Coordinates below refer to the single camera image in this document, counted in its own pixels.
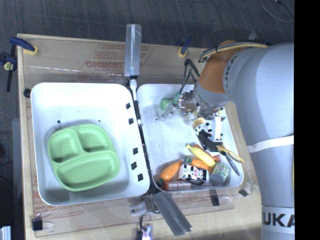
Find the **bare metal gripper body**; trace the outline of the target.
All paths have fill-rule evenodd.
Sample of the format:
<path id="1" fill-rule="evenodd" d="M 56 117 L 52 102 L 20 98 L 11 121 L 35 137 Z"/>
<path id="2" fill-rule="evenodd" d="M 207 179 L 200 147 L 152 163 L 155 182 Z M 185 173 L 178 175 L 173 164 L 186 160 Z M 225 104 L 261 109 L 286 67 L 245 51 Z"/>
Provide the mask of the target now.
<path id="1" fill-rule="evenodd" d="M 180 111 L 191 113 L 205 120 L 212 120 L 218 112 L 218 107 L 205 103 L 195 91 L 184 92 L 179 98 L 177 107 Z"/>

